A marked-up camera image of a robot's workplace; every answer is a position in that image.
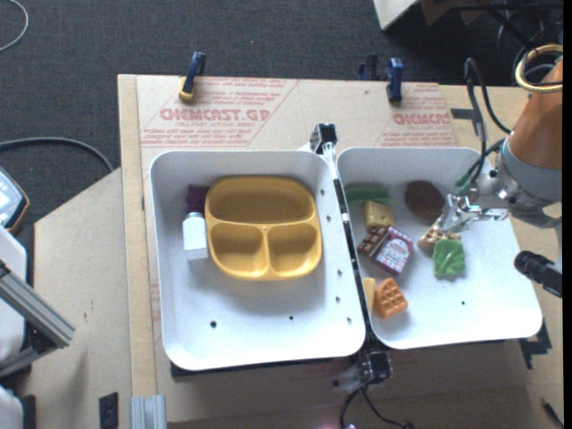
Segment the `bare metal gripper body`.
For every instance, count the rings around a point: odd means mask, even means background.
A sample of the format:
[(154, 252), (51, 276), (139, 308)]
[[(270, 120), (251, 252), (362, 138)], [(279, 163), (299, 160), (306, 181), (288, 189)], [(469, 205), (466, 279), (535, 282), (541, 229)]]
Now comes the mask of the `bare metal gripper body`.
[(470, 179), (462, 199), (462, 210), (480, 209), (482, 219), (502, 221), (509, 216), (508, 194), (504, 189), (504, 178), (499, 170), (481, 172)]

